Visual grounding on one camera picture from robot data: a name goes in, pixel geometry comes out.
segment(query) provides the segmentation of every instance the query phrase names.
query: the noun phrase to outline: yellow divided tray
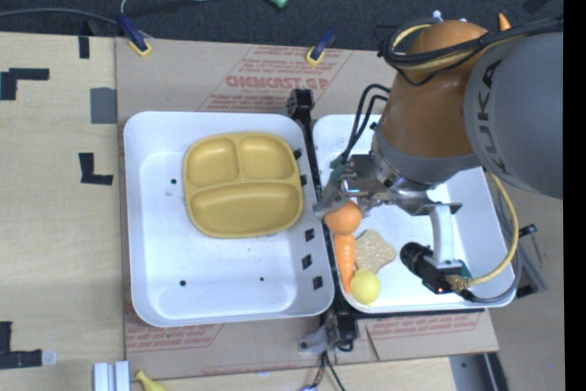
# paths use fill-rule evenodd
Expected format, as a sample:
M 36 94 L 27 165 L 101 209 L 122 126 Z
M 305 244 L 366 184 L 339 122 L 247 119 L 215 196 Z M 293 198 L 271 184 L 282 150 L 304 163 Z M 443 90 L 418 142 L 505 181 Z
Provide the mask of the yellow divided tray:
M 183 182 L 191 221 L 216 238 L 274 234 L 303 210 L 295 156 L 272 134 L 222 134 L 196 142 L 184 159 Z

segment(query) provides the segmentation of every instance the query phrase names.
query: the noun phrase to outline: yellow ball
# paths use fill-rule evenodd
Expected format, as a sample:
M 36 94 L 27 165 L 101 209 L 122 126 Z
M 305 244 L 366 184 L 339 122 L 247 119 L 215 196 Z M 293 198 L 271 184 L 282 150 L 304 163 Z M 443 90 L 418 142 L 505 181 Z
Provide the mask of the yellow ball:
M 381 281 L 373 271 L 358 269 L 354 272 L 350 287 L 356 301 L 370 305 L 381 292 Z

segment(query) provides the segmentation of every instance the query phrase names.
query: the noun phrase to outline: yellow and blue clamp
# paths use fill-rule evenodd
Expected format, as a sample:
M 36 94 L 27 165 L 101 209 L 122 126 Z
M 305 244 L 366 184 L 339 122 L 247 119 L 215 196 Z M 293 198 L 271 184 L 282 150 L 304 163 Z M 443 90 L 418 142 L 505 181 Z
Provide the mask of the yellow and blue clamp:
M 318 44 L 309 49 L 305 56 L 305 61 L 311 67 L 317 66 L 323 59 L 325 49 L 328 48 L 335 39 L 335 29 L 333 27 L 329 27 L 318 41 Z
M 126 18 L 123 14 L 116 15 L 116 24 L 124 31 L 130 41 L 130 47 L 141 57 L 148 56 L 153 50 L 152 47 L 145 41 L 142 33 L 136 25 Z

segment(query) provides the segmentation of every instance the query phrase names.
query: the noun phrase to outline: toy carrot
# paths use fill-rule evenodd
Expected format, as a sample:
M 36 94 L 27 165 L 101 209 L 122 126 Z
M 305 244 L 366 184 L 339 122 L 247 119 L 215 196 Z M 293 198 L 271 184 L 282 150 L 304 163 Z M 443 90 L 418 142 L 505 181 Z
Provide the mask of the toy carrot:
M 333 236 L 333 249 L 336 256 L 336 264 L 340 271 L 340 280 L 345 292 L 350 293 L 350 282 L 354 275 L 354 257 L 356 253 L 356 240 L 353 234 L 335 234 Z

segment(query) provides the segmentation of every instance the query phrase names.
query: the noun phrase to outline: white tray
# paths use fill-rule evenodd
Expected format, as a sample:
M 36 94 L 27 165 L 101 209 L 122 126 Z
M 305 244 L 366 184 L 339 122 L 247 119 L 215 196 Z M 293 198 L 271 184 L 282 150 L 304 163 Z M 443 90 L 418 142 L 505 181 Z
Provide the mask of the white tray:
M 378 122 L 379 117 L 372 116 L 371 122 Z M 330 162 L 347 145 L 353 119 L 353 115 L 328 115 L 314 125 L 313 139 L 322 186 L 328 181 Z M 353 153 L 364 154 L 370 150 L 373 138 L 370 124 L 354 147 Z M 475 277 L 493 270 L 505 257 L 506 247 L 482 170 L 475 168 L 456 174 L 434 191 L 429 191 L 429 197 L 433 201 L 463 204 L 453 218 L 455 257 L 463 260 Z M 369 228 L 376 229 L 396 249 L 397 257 L 378 272 L 381 293 L 372 305 L 358 303 L 351 294 L 344 292 L 346 300 L 357 310 L 366 313 L 393 313 L 479 308 L 478 304 L 468 302 L 454 293 L 432 293 L 399 259 L 401 247 L 408 242 L 433 247 L 431 220 L 428 216 L 413 217 L 396 206 L 385 205 L 372 209 L 371 215 L 363 219 L 355 235 Z M 494 297 L 506 291 L 513 280 L 513 269 L 508 266 L 493 280 L 472 288 L 472 291 L 478 297 Z M 504 306 L 514 297 L 513 291 L 508 298 L 497 303 L 482 304 L 482 308 Z
M 277 234 L 211 238 L 188 215 L 183 158 L 204 137 L 251 131 L 301 149 L 303 213 Z M 168 327 L 313 316 L 331 305 L 330 263 L 295 122 L 278 114 L 146 112 L 128 120 L 124 142 L 132 300 L 144 321 Z

